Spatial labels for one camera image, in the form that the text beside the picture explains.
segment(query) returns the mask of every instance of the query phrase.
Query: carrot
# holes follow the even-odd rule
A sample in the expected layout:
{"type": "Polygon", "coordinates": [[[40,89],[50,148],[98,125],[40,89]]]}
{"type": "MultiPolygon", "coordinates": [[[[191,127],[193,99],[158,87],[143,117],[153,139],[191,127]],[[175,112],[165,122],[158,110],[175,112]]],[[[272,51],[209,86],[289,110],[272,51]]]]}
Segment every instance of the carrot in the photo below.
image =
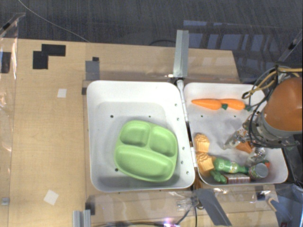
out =
{"type": "Polygon", "coordinates": [[[218,110],[222,107],[220,101],[216,99],[195,99],[191,101],[193,104],[209,108],[212,110],[218,110]]]}
{"type": "Polygon", "coordinates": [[[236,110],[242,110],[245,108],[245,104],[238,99],[218,99],[221,104],[227,104],[229,108],[236,110]]]}

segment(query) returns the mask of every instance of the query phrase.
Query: white paper square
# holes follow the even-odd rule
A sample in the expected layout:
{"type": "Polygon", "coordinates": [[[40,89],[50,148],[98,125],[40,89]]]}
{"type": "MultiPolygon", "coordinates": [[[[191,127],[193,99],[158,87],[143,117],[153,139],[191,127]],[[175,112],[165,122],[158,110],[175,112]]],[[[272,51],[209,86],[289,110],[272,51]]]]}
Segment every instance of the white paper square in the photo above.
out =
{"type": "Polygon", "coordinates": [[[57,97],[65,98],[65,97],[66,97],[66,92],[67,92],[67,89],[62,89],[62,88],[60,88],[60,89],[58,90],[58,95],[57,95],[57,97]]]}
{"type": "Polygon", "coordinates": [[[46,196],[44,197],[44,201],[51,205],[55,205],[58,197],[58,194],[56,194],[52,190],[48,190],[46,196]]]}

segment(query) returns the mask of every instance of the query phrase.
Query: can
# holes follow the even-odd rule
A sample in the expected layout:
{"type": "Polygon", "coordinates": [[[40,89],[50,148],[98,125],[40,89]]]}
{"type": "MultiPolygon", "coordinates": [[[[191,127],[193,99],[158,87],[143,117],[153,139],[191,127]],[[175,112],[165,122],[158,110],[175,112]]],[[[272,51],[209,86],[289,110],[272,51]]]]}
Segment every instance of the can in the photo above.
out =
{"type": "Polygon", "coordinates": [[[251,168],[249,168],[248,171],[250,177],[254,180],[265,178],[268,175],[268,168],[263,163],[258,163],[251,168]]]}

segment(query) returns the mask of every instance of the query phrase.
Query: white plastic tray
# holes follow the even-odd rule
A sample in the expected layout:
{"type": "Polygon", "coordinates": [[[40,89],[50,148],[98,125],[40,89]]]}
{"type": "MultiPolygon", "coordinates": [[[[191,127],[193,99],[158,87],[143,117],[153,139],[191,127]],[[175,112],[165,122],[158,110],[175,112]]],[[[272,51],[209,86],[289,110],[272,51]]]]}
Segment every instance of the white plastic tray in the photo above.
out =
{"type": "Polygon", "coordinates": [[[103,192],[180,189],[195,179],[179,90],[163,82],[95,81],[87,89],[90,176],[103,192]],[[134,179],[114,164],[115,144],[122,126],[144,120],[175,133],[178,158],[172,178],[163,183],[134,179]]]}
{"type": "MultiPolygon", "coordinates": [[[[189,83],[185,86],[184,96],[186,99],[187,113],[190,122],[192,138],[197,133],[206,135],[210,140],[209,154],[222,156],[244,164],[248,154],[237,149],[223,150],[226,140],[238,130],[247,117],[252,113],[246,110],[227,110],[217,111],[203,108],[191,103],[193,99],[200,98],[236,98],[241,99],[244,92],[251,89],[251,85],[244,84],[217,84],[217,83],[189,83]]],[[[251,98],[251,104],[256,104],[264,97],[262,91],[256,92],[251,98]]],[[[266,149],[267,160],[270,161],[269,175],[264,179],[250,184],[282,183],[287,179],[288,170],[281,149],[266,149]]],[[[202,177],[201,179],[209,185],[221,185],[212,177],[202,177]]]]}

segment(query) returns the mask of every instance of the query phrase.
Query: green divided plate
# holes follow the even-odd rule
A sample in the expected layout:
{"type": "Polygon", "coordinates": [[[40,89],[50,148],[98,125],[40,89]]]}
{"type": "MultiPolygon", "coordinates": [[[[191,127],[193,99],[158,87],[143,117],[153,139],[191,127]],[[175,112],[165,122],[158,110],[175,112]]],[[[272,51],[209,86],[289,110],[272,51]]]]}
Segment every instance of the green divided plate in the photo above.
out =
{"type": "Polygon", "coordinates": [[[114,161],[124,174],[159,183],[173,175],[177,155],[178,141],[173,132],[154,123],[132,120],[120,131],[114,161]]]}

